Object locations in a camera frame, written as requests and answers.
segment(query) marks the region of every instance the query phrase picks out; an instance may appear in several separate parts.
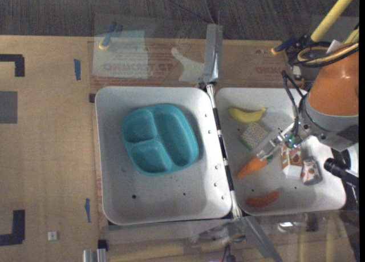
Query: yellow banana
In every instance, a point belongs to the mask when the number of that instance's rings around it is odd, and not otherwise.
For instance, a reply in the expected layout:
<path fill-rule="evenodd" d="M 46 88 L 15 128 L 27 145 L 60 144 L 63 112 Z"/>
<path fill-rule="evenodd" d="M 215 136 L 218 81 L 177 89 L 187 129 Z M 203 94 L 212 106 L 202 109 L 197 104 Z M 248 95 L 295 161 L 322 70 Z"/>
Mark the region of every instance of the yellow banana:
<path fill-rule="evenodd" d="M 228 113 L 234 119 L 241 123 L 252 123 L 261 119 L 262 114 L 266 111 L 266 108 L 261 108 L 254 112 L 243 112 L 238 108 L 229 107 Z"/>

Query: orange carrot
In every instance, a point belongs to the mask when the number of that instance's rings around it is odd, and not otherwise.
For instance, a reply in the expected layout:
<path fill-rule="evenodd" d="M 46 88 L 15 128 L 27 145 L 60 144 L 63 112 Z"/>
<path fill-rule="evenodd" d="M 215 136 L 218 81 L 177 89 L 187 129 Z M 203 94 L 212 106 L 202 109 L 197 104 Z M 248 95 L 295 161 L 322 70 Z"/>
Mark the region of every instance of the orange carrot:
<path fill-rule="evenodd" d="M 242 178 L 251 173 L 262 169 L 267 163 L 267 160 L 264 159 L 260 161 L 257 156 L 255 156 L 252 160 L 245 164 L 245 166 L 236 174 L 236 177 Z"/>
<path fill-rule="evenodd" d="M 246 199 L 246 204 L 251 207 L 264 207 L 279 198 L 278 191 L 273 191 L 270 194 L 263 197 L 248 197 Z"/>

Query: yellow tube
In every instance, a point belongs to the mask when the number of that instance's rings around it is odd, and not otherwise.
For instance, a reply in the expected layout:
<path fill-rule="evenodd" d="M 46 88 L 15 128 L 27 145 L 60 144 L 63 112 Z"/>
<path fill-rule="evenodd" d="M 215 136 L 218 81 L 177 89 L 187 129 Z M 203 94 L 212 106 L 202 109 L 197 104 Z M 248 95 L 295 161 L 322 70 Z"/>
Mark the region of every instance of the yellow tube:
<path fill-rule="evenodd" d="M 337 0 L 330 12 L 312 33 L 311 40 L 313 42 L 319 42 L 351 2 L 352 0 Z"/>
<path fill-rule="evenodd" d="M 357 42 L 359 42 L 359 35 L 360 35 L 360 27 L 353 30 L 352 33 L 348 36 L 348 38 L 346 39 L 346 41 L 344 43 L 346 44 L 346 43 L 357 43 Z"/>

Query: blue tray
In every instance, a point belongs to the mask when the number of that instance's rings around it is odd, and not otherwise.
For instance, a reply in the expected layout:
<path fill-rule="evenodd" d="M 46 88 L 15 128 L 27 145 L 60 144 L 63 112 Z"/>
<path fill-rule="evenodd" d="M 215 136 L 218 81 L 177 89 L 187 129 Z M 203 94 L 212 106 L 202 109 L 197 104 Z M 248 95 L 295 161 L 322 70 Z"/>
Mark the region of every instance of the blue tray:
<path fill-rule="evenodd" d="M 122 121 L 121 134 L 133 165 L 149 176 L 187 168 L 199 154 L 187 118 L 172 104 L 156 104 L 129 113 Z"/>

